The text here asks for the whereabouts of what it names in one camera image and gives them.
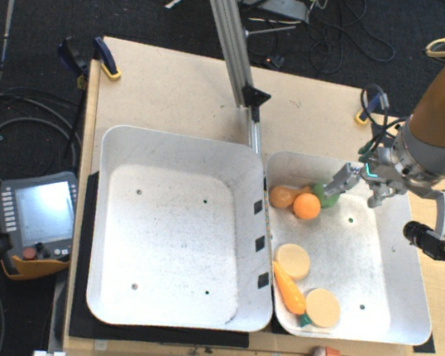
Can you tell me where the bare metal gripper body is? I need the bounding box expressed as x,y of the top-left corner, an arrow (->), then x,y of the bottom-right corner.
356,137 -> 437,199

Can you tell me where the green toy pear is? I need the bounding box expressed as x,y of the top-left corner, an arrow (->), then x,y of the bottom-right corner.
309,180 -> 343,213

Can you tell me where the orange toy orange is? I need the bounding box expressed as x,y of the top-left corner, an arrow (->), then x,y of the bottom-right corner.
291,190 -> 324,224

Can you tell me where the yellow-orange toy pear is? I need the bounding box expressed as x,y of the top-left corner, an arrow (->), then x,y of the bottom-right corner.
266,180 -> 313,214

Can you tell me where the white plastic tray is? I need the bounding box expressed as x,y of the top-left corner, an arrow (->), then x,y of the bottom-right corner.
241,148 -> 445,356
73,121 -> 299,349

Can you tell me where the beige round biscuit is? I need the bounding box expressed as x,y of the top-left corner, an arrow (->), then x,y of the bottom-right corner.
301,286 -> 345,331
271,240 -> 314,283

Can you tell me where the black block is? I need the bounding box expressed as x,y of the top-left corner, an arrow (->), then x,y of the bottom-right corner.
237,85 -> 273,125

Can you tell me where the orange toy carrot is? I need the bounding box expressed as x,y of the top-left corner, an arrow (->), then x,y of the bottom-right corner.
263,260 -> 321,330

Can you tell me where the pale wood board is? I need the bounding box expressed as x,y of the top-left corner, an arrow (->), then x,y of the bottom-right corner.
53,35 -> 445,356

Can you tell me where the black cylinder on white bracket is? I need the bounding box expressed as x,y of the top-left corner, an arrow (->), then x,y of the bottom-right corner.
397,183 -> 445,262

